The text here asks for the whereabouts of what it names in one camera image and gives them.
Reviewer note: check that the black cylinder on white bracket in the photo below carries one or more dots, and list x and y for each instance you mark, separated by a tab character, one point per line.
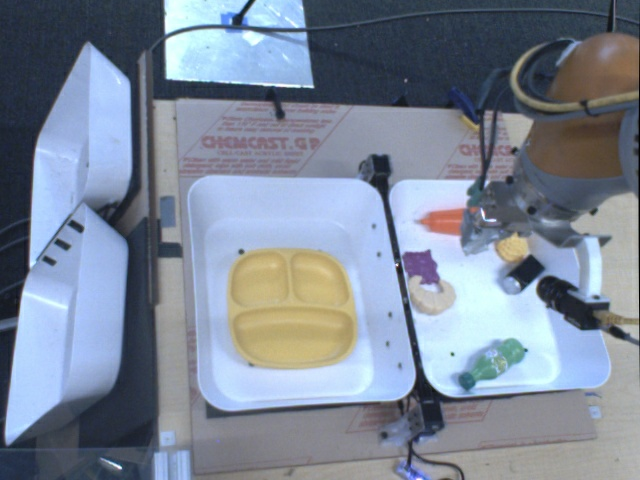
575	300

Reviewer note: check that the brown cardboard board red print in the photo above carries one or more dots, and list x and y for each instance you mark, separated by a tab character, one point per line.
320	138

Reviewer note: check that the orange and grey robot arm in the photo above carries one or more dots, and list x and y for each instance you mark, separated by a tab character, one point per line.
580	133

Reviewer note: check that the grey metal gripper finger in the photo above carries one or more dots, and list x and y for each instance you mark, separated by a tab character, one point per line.
491	235
471	238

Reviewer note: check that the beige croissant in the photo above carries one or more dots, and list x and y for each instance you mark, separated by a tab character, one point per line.
432	300

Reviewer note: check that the green bottle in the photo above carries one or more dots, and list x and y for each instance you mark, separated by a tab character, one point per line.
495	363

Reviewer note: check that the black can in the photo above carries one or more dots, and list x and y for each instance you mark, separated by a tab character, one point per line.
525	272

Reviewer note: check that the yellow biscuit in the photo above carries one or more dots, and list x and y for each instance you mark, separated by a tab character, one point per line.
511	250

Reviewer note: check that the orange carrot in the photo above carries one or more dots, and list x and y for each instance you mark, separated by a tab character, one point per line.
442	220

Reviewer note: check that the white plastic tray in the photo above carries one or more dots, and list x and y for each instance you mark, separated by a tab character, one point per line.
280	208
500	318

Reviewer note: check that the purple grapes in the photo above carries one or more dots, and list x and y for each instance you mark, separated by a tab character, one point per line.
421	265

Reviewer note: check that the thin black and white rod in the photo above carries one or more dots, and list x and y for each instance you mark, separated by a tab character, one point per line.
406	293

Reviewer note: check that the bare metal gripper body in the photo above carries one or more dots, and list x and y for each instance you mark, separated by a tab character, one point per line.
507	208

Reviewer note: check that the yellow divided plate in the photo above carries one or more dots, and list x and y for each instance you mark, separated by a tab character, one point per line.
292	323

